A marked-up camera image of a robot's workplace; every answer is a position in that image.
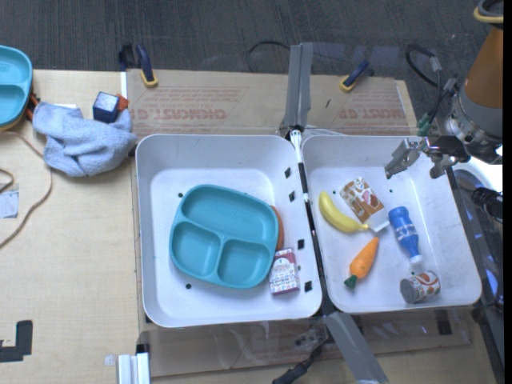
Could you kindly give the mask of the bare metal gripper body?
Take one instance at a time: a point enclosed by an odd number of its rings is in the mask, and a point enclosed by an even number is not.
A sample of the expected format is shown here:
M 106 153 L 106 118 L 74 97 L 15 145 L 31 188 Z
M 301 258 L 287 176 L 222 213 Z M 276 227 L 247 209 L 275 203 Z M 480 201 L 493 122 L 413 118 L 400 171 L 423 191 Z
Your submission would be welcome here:
M 438 118 L 438 134 L 424 137 L 422 150 L 431 157 L 452 157 L 457 162 L 476 158 L 487 164 L 502 164 L 502 112 L 484 109 L 465 112 L 452 109 Z

